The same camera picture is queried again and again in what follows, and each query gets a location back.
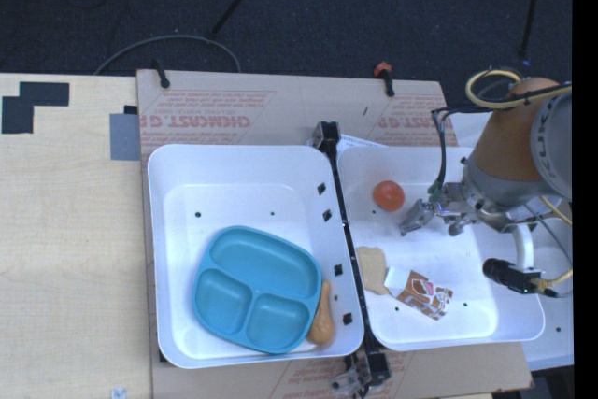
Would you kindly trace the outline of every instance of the yellow cable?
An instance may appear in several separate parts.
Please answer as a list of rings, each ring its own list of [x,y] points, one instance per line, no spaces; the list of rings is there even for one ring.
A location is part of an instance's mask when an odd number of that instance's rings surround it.
[[[519,83],[521,81],[521,77],[519,75],[517,75],[516,73],[511,72],[509,70],[500,70],[500,69],[499,70],[484,70],[482,72],[475,74],[474,76],[472,76],[470,79],[467,80],[467,83],[465,84],[465,94],[467,95],[467,98],[469,98],[469,100],[471,100],[474,104],[479,105],[480,107],[495,108],[495,109],[512,108],[512,107],[517,107],[519,105],[528,104],[528,103],[536,101],[536,100],[541,100],[544,98],[549,98],[551,96],[560,95],[562,93],[568,93],[568,92],[571,92],[571,90],[572,90],[571,85],[566,85],[566,86],[561,87],[560,89],[555,89],[551,92],[539,93],[536,95],[531,94],[527,98],[520,98],[519,100],[512,100],[510,102],[487,102],[485,100],[481,100],[481,99],[477,98],[476,95],[473,93],[472,88],[474,86],[474,83],[476,83],[480,78],[488,77],[491,75],[502,75],[505,77],[510,77],[510,78],[514,79],[517,83]]]
[[[533,278],[533,279],[530,279],[530,282],[533,283],[533,285],[535,285],[535,287],[538,290],[543,292],[544,289],[554,286],[555,284],[558,284],[562,281],[565,281],[566,279],[570,278],[571,276],[573,276],[573,268],[569,269],[568,271],[565,271],[564,273],[558,275],[557,277],[555,277],[553,279]]]
[[[563,220],[565,223],[567,223],[569,226],[573,228],[573,222],[569,220],[562,213],[562,211],[560,211],[554,205],[552,205],[552,203],[550,203],[550,201],[545,196],[540,196],[540,200],[542,200],[542,203],[544,203],[548,208],[550,208],[550,211],[552,211],[556,216],[558,216],[561,220]]]

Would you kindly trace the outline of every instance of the wooden table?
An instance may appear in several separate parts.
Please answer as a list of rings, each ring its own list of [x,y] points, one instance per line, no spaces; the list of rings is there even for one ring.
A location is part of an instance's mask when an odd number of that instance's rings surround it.
[[[232,74],[197,75],[203,81],[198,88],[225,89],[239,80]],[[313,78],[304,78],[305,84],[295,79],[302,95],[313,94],[306,93]],[[260,81],[279,88],[281,78]],[[327,94],[339,81],[331,80]],[[352,98],[352,89],[383,92],[376,83],[364,86],[367,81],[345,79],[338,101]],[[190,378],[152,354],[143,162],[115,160],[110,148],[110,116],[138,105],[137,78],[3,74],[1,96],[20,96],[24,82],[67,83],[69,101],[36,104],[32,133],[0,135],[1,395],[100,399],[125,388],[127,399],[284,397],[279,382],[291,370],[285,363],[271,371],[262,364],[213,368]],[[442,99],[436,83],[395,81],[395,90],[405,95],[419,87]],[[379,101],[388,102],[383,96]],[[309,108],[300,108],[306,126],[315,127]],[[334,113],[341,112],[336,105]],[[531,384],[519,343],[433,349],[404,359],[409,361],[404,374],[387,388],[401,397],[490,398],[488,392]],[[448,366],[444,377],[428,375],[442,364]],[[196,378],[200,391],[191,388]]]

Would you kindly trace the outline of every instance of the black tape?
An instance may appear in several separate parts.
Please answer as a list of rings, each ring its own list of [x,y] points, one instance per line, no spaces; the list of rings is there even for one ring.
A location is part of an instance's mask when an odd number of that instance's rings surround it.
[[[2,97],[3,134],[32,134],[34,106],[68,107],[68,83],[22,81],[19,92]]]

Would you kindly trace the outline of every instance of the orange ball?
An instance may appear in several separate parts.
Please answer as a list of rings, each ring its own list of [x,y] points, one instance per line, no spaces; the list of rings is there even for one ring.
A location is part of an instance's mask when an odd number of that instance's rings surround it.
[[[401,185],[389,179],[380,181],[374,188],[374,201],[387,211],[396,211],[405,202],[405,192]]]

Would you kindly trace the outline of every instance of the black clamp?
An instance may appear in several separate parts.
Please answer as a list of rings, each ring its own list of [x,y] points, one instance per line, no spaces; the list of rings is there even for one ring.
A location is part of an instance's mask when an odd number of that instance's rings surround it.
[[[170,87],[170,80],[166,78],[164,69],[162,68],[160,62],[157,59],[153,59],[151,61],[151,69],[156,70],[158,72],[158,76],[160,77],[160,86],[163,89],[167,89],[168,87]]]
[[[394,97],[391,71],[392,67],[389,64],[386,62],[380,62],[378,65],[376,65],[376,68],[374,68],[374,77],[383,79],[384,84],[386,85],[386,94],[389,97]]]

